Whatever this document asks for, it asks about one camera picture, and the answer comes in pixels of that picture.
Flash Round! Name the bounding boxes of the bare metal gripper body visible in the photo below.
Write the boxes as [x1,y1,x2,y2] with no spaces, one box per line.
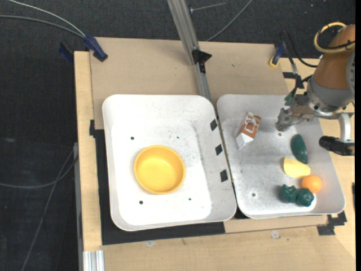
[291,94,353,124]

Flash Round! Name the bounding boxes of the orange toy orange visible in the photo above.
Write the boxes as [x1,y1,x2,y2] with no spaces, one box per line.
[301,174,323,194]

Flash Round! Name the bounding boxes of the white plastic tray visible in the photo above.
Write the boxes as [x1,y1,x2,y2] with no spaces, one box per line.
[216,94,346,220]
[102,94,237,231]

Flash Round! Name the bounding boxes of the black cylinder on white bracket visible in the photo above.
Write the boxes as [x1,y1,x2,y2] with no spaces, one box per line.
[318,112,356,156]

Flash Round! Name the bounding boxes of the orange and white carton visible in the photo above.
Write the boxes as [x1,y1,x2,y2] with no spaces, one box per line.
[235,111,262,150]

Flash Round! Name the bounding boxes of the pale yellow wedge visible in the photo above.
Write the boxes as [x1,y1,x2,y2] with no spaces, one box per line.
[280,156,311,179]

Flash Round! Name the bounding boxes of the yellow bowl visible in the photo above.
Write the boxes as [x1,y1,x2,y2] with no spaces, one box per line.
[133,145,186,195]

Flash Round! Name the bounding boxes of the green broccoli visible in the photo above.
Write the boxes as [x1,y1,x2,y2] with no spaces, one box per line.
[295,188,315,208]
[279,183,298,204]

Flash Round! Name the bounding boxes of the dark green oval toy vegetable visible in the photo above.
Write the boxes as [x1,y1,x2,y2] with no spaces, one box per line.
[290,133,309,165]

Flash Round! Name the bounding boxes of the brown cardboard board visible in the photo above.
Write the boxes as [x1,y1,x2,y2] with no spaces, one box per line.
[89,37,331,234]

